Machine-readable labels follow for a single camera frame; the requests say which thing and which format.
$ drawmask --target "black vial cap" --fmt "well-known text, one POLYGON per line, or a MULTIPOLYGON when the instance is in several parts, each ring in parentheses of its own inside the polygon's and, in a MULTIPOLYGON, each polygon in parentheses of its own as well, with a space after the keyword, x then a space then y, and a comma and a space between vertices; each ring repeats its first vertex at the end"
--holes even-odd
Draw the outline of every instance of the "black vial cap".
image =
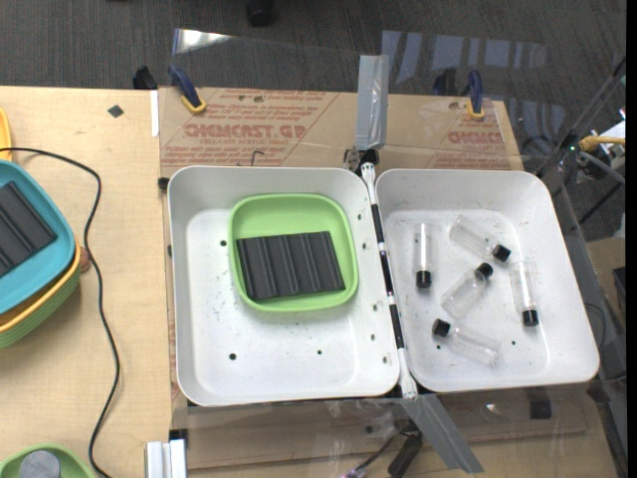
POLYGON ((450 329, 451 329, 451 325, 448 322, 443 321, 442 319, 436 319, 436 322, 434 323, 434 326, 431 329, 431 331, 437 337, 445 338, 447 335, 449 335, 450 329))
POLYGON ((431 273, 429 271, 418 271, 416 273, 416 285, 419 289, 431 287, 431 273))
POLYGON ((482 273, 485 279, 491 278, 491 275, 494 274, 494 268, 491 267, 491 264, 487 264, 486 262, 483 262, 482 264, 480 264, 478 268, 476 269, 476 271, 478 271, 479 273, 482 273))
POLYGON ((507 262, 509 255, 511 255, 511 250, 502 244, 499 244, 494 248, 493 256, 500 262, 507 262))
POLYGON ((537 316, 537 310, 524 310, 522 312, 522 320, 525 326, 531 328, 539 324, 539 317, 537 316))

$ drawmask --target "green tray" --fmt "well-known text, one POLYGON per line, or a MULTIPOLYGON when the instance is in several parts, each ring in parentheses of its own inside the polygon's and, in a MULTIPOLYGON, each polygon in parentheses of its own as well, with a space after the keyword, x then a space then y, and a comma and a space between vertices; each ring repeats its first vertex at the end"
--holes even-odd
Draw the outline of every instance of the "green tray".
POLYGON ((228 229, 230 267, 242 300, 268 312, 305 312, 346 303, 358 287, 358 269, 351 230, 342 209, 333 200, 316 194, 280 193, 243 199, 230 214, 228 229), (328 231, 344 290, 255 301, 248 297, 241 273, 237 239, 281 234, 328 231))
POLYGON ((0 461, 0 478, 20 478, 20 464, 27 455, 37 450, 50 451, 58 457, 62 478, 95 478, 93 471, 75 453, 53 443, 30 446, 0 461))

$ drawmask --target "chair caster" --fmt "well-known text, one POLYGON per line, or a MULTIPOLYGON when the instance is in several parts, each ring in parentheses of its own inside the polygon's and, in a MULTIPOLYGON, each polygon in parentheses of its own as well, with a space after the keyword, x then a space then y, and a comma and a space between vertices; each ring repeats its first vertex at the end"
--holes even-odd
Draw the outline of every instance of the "chair caster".
POLYGON ((272 2, 269 0, 250 0, 246 4, 248 20, 254 27, 263 27, 272 21, 272 2))

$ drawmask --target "vial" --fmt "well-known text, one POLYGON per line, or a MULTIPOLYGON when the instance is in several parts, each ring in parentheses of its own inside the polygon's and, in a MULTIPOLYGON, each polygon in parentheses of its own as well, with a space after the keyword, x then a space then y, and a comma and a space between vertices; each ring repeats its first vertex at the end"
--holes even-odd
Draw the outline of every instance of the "vial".
POLYGON ((419 289, 431 287, 433 255, 431 228, 429 225, 421 223, 417 225, 414 233, 414 271, 416 272, 416 286, 419 289))
POLYGON ((454 353, 487 365, 495 364, 498 359, 500 343, 475 330, 457 324, 452 327, 447 321, 436 319, 432 332, 454 353))
POLYGON ((60 478, 60 460, 46 450, 29 453, 20 464, 20 478, 60 478))
POLYGON ((520 261, 512 264, 509 271, 511 288, 514 292, 514 304, 516 310, 522 313, 522 322, 528 328, 539 324, 532 288, 533 269, 530 262, 520 261))
POLYGON ((493 274, 494 268, 486 262, 467 271, 442 295, 440 304, 455 319, 462 319, 485 290, 493 274))
POLYGON ((506 262, 511 255, 511 250, 500 244, 497 237, 466 216, 456 218, 449 230, 449 237, 484 258, 494 257, 506 262))

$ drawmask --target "wooden table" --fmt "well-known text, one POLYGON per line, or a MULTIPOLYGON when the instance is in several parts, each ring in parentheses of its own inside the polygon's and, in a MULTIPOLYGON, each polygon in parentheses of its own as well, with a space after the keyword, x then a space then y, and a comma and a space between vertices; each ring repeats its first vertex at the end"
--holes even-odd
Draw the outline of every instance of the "wooden table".
MULTIPOLYGON (((119 349, 122 379, 95 457, 111 476, 143 476, 145 443, 166 441, 172 416, 163 195, 157 188, 159 141, 151 135, 149 93, 0 87, 0 107, 9 118, 15 146, 67 155, 102 176, 103 198, 90 245, 104 275, 105 313, 119 349), (117 118, 108 112, 115 105, 123 110, 117 118)), ((52 158, 20 152, 14 160, 44 187, 81 237, 96 193, 95 181, 52 158)), ((88 462, 89 440, 113 371, 98 311, 96 272, 90 270, 53 317, 0 350, 0 459, 36 443, 56 442, 88 462)), ((534 438, 487 440, 480 435, 484 430, 468 429, 485 475, 511 476, 515 468, 517 476, 614 476, 594 403, 578 394, 568 405, 578 410, 555 413, 552 437, 530 432, 534 438), (579 428, 564 430, 568 419, 571 428, 579 428)), ((226 441, 234 446, 243 440, 240 433, 216 436, 236 436, 238 440, 226 441)), ((191 450, 199 451, 199 457, 205 453, 203 442, 192 440, 191 450)), ((368 476, 386 476, 384 469, 397 450, 392 445, 368 476)), ((299 476, 301 470, 304 476, 322 477, 325 472, 342 472, 366 456, 332 455, 200 469, 191 474, 299 476)), ((466 476, 445 470, 432 448, 423 450, 410 469, 410 475, 421 473, 466 476)))

